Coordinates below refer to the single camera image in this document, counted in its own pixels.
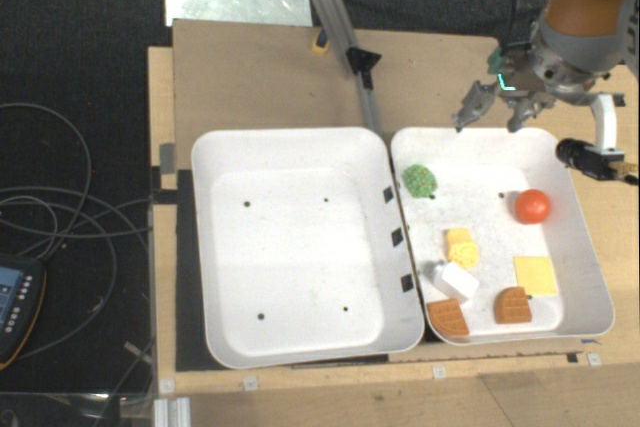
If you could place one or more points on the brown waffle piece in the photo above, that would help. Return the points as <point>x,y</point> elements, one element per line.
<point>448,317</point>
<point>512,306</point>

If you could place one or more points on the brown cardboard board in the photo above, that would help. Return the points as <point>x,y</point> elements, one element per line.
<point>260,85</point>

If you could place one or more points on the white plastic bottle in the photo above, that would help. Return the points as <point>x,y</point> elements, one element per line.
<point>456,282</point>

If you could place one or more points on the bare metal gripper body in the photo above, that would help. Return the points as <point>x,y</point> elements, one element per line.
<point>560,77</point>

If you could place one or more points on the red tomato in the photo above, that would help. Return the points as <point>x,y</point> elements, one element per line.
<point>532,206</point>

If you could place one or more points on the black cylinder on white bracket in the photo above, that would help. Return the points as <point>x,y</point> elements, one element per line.
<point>590,160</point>

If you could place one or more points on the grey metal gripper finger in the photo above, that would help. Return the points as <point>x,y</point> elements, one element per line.
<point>524,115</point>
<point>472,107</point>

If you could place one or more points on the green broccoli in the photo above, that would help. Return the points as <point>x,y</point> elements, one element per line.
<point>419,180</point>

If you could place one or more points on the white plastic tray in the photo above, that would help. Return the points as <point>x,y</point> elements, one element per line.
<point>295,245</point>
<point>500,235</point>

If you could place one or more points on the yellow cheese slice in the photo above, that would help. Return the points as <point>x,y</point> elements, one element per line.
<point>535,276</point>

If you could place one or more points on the yellow corn cob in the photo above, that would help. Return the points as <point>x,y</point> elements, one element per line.
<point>462,249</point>

